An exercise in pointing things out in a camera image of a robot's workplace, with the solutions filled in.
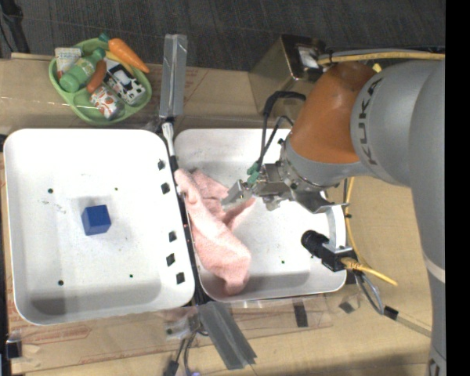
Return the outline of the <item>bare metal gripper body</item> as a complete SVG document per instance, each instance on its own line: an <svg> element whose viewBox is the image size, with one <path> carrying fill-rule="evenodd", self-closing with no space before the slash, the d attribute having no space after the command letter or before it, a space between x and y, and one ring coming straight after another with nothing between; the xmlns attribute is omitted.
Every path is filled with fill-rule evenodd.
<svg viewBox="0 0 470 376"><path fill-rule="evenodd" d="M325 212L330 207L322 187L303 179L282 161L264 164L251 192L262 199L269 211L277 210L284 201L295 202L308 212Z"/></svg>

